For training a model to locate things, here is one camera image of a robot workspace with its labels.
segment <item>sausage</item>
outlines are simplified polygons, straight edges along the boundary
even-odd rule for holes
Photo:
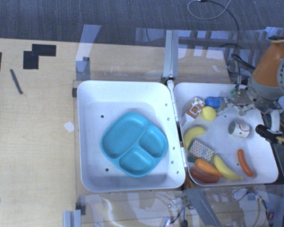
[[[245,172],[245,174],[247,176],[253,176],[254,172],[248,166],[246,159],[245,159],[244,151],[242,149],[238,150],[238,160],[239,160],[240,166],[242,167],[242,170]]]
[[[193,178],[203,182],[203,183],[216,183],[219,181],[218,176],[208,175],[205,173],[201,173],[196,169],[190,169],[190,174]]]

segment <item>yellow banana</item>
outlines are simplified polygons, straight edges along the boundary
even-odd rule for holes
[[[196,126],[196,127],[189,129],[184,134],[184,138],[183,138],[185,150],[188,151],[188,147],[190,146],[191,142],[193,141],[195,137],[197,137],[198,135],[204,134],[205,132],[206,130],[200,126]]]
[[[242,176],[239,176],[235,172],[231,171],[218,155],[214,155],[213,164],[218,169],[218,171],[228,180],[241,180],[243,178]]]

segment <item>blue plate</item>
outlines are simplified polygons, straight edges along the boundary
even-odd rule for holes
[[[134,112],[117,119],[102,136],[100,145],[112,163],[133,177],[147,175],[168,149],[164,133]]]

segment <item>can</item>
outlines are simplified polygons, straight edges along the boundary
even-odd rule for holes
[[[250,126],[241,121],[232,121],[228,127],[228,133],[246,138],[250,133]]]

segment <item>dark gray fabric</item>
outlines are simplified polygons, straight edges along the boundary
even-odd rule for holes
[[[132,44],[136,27],[181,30],[236,30],[225,12],[198,20],[187,11],[190,0],[0,0],[0,37],[79,42],[84,24],[103,25],[100,42]],[[228,0],[214,0],[226,5]],[[228,7],[240,30],[284,28],[284,0],[233,0]],[[221,11],[194,3],[201,17]]]

